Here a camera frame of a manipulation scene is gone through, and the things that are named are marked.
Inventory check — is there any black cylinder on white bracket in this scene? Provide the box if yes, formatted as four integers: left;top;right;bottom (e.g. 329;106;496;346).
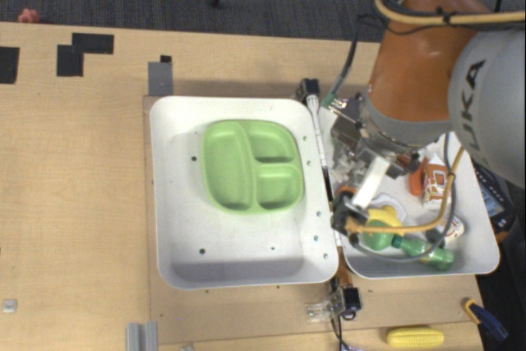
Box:
330;156;391;238

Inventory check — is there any green pear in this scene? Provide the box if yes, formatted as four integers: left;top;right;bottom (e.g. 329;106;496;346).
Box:
363;219;396;253

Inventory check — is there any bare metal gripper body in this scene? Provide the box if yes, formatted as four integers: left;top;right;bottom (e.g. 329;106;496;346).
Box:
330;94;421;180

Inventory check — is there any orange carrot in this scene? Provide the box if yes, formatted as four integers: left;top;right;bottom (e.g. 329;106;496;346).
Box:
408;159;429;196

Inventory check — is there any yellow corn cob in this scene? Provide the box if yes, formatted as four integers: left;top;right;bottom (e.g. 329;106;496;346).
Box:
385;326;445;349

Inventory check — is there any white and orange packet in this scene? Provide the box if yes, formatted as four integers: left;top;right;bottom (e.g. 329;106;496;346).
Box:
434;215;466;247

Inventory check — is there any green plastic bottle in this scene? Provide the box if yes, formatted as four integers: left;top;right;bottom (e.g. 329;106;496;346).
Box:
390;236;455;272

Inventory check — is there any black block with wires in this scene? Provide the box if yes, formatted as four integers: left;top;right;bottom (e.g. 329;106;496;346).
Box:
299;77;321;99
343;286;364;320

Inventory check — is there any orange and white carton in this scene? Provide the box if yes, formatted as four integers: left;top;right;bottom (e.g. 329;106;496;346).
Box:
421;155;453;211

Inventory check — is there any green divided plate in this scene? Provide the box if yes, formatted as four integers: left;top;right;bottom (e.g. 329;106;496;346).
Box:
200;118;306;215

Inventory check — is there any yellow banana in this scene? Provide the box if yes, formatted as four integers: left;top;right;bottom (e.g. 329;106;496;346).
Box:
367;206;403;229

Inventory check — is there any white plastic tray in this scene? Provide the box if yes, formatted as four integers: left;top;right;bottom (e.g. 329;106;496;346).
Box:
149;95;340;292
318;102;501;279

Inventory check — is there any thin black and white rod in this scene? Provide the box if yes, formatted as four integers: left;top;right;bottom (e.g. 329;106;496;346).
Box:
306;93;351;289

